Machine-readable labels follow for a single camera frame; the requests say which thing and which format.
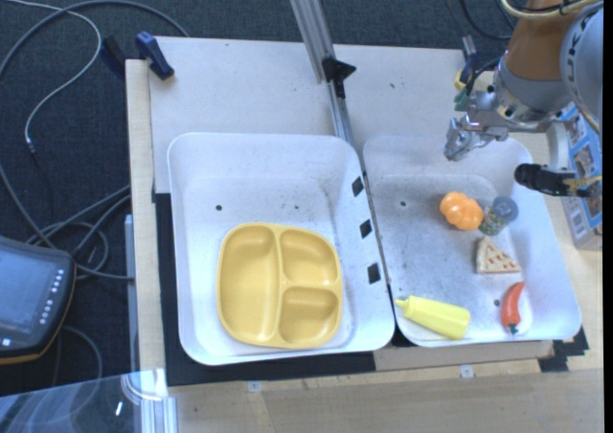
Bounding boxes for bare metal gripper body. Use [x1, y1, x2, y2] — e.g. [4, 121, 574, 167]
[461, 88, 557, 142]

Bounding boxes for orange toy bell pepper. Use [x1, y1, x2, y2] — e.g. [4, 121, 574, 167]
[439, 191, 485, 232]

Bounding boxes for clear jar with grey lid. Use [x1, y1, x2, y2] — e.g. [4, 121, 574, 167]
[478, 195, 520, 237]

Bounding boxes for blue printed carton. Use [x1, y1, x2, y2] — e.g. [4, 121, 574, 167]
[557, 102, 604, 251]

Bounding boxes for white plastic tray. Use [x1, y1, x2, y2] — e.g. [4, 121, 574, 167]
[362, 134, 583, 349]
[166, 131, 397, 367]

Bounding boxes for toy pizza slice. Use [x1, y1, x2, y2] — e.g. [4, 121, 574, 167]
[474, 236, 523, 275]

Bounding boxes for red toy chili pepper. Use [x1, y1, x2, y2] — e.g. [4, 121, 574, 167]
[500, 281, 528, 336]

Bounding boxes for yellow mustard bottle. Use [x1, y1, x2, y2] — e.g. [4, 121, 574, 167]
[395, 295, 472, 341]

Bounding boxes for pale flat board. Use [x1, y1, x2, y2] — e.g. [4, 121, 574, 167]
[148, 35, 556, 371]

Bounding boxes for yellow divided plate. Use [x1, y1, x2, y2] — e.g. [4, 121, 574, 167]
[216, 222, 345, 351]

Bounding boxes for black cylinder on white bracket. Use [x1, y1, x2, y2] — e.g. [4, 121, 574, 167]
[513, 118, 592, 198]

